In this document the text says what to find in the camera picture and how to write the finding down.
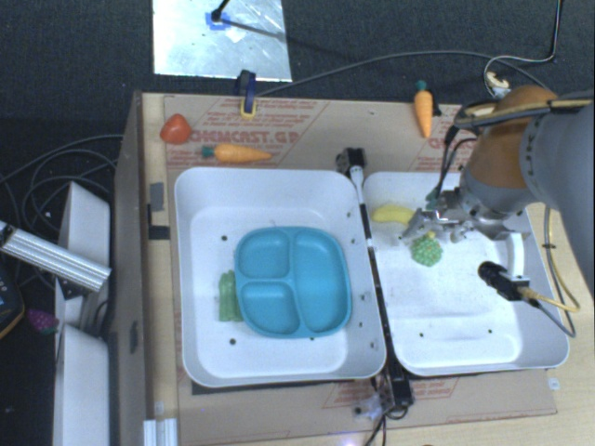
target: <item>metal plate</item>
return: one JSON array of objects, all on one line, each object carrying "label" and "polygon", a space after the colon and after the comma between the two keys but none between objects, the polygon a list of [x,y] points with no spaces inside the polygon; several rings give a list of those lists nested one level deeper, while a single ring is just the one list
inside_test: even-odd
[{"label": "metal plate", "polygon": [[291,81],[281,0],[231,0],[212,23],[221,1],[153,0],[155,73]]}]

